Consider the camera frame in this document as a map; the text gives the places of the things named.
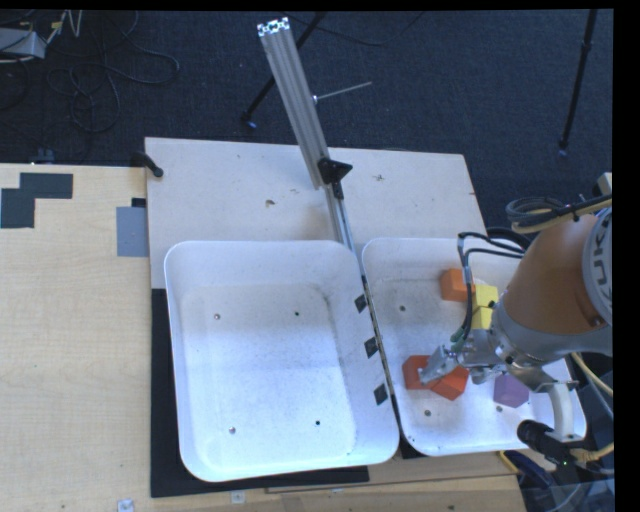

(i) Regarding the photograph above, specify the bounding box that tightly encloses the yellow cube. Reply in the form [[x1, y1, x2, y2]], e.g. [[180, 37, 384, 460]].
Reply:
[[470, 305, 496, 331], [473, 283, 500, 308]]

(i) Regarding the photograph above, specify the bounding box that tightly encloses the white plastic tray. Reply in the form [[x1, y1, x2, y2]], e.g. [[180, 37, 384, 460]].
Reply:
[[163, 239, 401, 484], [360, 236, 589, 458]]

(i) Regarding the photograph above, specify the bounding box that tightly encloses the orange cube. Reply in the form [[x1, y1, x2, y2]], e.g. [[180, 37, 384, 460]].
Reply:
[[439, 268, 477, 303]]

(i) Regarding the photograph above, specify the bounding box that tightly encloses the purple block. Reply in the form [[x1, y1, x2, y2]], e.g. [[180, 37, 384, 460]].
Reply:
[[492, 373, 531, 409]]

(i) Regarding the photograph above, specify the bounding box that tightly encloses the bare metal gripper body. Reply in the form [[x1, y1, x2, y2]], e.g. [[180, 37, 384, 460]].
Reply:
[[449, 327, 539, 376]]

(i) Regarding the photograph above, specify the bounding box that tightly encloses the red-orange block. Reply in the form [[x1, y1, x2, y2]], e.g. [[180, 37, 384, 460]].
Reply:
[[430, 364, 471, 402], [401, 355, 434, 391]]

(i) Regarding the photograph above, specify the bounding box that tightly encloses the black cylinder on white bracket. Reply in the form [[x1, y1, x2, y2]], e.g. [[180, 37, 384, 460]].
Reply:
[[516, 368, 587, 467]]

